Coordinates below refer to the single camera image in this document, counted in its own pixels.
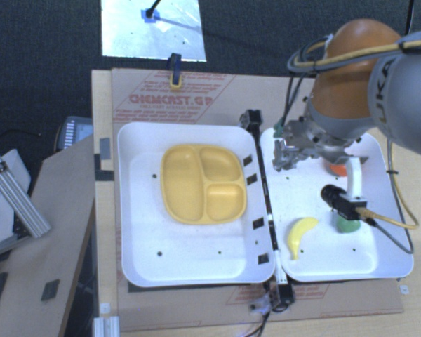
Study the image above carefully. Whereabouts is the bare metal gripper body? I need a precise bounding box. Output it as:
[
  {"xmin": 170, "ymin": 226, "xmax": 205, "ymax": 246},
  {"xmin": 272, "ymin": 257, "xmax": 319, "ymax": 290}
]
[{"xmin": 280, "ymin": 119, "xmax": 352, "ymax": 161}]

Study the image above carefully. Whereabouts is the thin black and white rod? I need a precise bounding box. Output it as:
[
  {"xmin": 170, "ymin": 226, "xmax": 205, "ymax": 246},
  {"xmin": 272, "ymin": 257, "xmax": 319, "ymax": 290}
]
[{"xmin": 251, "ymin": 124, "xmax": 283, "ymax": 282}]

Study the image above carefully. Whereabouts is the orange rounded toy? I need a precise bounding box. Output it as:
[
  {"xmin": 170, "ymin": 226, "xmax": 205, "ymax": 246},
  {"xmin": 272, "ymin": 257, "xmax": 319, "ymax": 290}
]
[{"xmin": 328, "ymin": 161, "xmax": 349, "ymax": 178}]

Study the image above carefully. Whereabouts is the yellow banana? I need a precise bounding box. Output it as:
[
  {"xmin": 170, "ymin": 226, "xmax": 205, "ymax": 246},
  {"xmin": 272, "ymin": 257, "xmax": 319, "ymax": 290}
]
[{"xmin": 286, "ymin": 216, "xmax": 320, "ymax": 261}]

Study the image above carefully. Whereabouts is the yellow divided plate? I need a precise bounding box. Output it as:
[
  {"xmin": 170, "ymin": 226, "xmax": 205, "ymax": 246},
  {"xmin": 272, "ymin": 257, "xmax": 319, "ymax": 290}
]
[{"xmin": 159, "ymin": 144, "xmax": 248, "ymax": 226}]

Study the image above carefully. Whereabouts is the green rounded toy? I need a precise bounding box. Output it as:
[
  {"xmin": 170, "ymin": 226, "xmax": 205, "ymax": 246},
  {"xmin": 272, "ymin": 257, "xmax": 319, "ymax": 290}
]
[{"xmin": 333, "ymin": 211, "xmax": 362, "ymax": 235}]

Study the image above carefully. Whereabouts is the white plastic tray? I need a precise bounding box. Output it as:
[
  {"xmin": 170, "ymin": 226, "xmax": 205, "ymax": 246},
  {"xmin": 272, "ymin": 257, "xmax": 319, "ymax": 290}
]
[
  {"xmin": 260, "ymin": 126, "xmax": 415, "ymax": 283},
  {"xmin": 116, "ymin": 121, "xmax": 277, "ymax": 289}
]

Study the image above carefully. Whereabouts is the brown cardboard board red print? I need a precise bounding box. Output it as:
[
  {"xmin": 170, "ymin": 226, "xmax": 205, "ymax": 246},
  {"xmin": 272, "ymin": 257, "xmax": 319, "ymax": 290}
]
[{"xmin": 110, "ymin": 67, "xmax": 405, "ymax": 333}]

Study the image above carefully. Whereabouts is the black block with thin wires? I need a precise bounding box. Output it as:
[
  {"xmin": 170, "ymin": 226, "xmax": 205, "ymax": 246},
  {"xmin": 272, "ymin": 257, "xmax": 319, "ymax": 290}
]
[
  {"xmin": 239, "ymin": 109, "xmax": 265, "ymax": 131},
  {"xmin": 265, "ymin": 282, "xmax": 296, "ymax": 312}
]

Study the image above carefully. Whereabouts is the black cylinder on white bracket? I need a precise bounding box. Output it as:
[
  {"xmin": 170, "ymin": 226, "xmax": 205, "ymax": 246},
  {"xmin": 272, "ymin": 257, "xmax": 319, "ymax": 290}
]
[{"xmin": 320, "ymin": 156, "xmax": 369, "ymax": 222}]

